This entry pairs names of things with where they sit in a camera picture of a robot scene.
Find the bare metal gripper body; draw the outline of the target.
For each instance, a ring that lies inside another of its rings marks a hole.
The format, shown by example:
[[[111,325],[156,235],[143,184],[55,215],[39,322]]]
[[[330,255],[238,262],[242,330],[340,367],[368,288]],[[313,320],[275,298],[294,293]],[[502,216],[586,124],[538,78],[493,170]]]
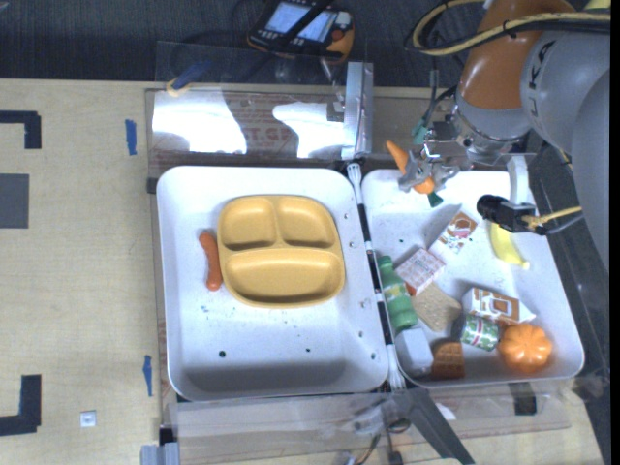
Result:
[[[448,121],[436,121],[427,129],[420,152],[422,160],[445,170],[469,171],[473,162],[464,138]]]

